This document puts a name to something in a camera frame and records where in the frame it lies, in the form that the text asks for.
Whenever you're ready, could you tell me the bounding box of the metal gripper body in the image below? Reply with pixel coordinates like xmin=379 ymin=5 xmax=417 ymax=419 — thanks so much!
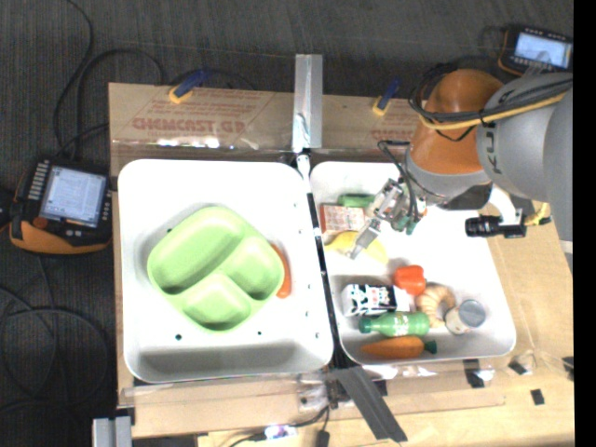
xmin=372 ymin=178 xmax=427 ymax=233

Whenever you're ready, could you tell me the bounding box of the yellow banana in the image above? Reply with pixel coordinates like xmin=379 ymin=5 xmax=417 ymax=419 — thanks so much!
xmin=323 ymin=230 xmax=390 ymax=266

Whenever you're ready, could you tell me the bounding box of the red and white packet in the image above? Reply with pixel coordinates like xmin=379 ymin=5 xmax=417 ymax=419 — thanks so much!
xmin=318 ymin=203 xmax=370 ymax=235

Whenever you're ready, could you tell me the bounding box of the small green bottle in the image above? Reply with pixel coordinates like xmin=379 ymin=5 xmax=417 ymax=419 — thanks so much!
xmin=336 ymin=193 xmax=377 ymax=209

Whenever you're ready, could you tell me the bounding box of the black and white milk carton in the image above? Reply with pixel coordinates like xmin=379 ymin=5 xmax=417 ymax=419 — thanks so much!
xmin=340 ymin=282 xmax=413 ymax=318

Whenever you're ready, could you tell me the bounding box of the orange toy pepper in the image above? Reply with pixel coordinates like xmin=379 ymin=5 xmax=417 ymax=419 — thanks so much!
xmin=392 ymin=264 xmax=427 ymax=298

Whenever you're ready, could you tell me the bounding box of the white plastic tray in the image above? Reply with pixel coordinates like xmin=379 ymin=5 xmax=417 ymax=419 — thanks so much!
xmin=116 ymin=157 xmax=335 ymax=385
xmin=308 ymin=160 xmax=518 ymax=367

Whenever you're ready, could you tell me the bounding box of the beige toy croissant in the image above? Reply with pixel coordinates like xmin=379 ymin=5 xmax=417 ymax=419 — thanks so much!
xmin=413 ymin=282 xmax=459 ymax=330

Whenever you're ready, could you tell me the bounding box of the orange toy sausage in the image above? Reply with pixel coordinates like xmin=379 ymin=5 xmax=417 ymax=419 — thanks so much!
xmin=269 ymin=242 xmax=293 ymax=300

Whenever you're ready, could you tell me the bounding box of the green plastic bottle white label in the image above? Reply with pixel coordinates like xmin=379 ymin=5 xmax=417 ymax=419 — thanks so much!
xmin=358 ymin=310 xmax=431 ymax=338

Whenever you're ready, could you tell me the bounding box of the orange carrot green top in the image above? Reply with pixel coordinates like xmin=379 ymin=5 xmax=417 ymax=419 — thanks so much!
xmin=359 ymin=335 xmax=439 ymax=361

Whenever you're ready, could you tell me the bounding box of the small can grey lid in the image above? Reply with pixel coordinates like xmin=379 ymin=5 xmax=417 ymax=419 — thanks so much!
xmin=443 ymin=298 xmax=488 ymax=336

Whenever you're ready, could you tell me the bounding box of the green divided plate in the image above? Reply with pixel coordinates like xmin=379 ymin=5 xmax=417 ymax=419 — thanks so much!
xmin=146 ymin=205 xmax=286 ymax=332

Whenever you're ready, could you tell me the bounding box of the brown cardboard board red print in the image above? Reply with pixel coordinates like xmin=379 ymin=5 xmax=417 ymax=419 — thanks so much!
xmin=107 ymin=81 xmax=575 ymax=439

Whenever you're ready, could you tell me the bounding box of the black cylinder on white bracket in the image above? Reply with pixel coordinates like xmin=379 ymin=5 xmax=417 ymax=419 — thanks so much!
xmin=464 ymin=186 xmax=530 ymax=240

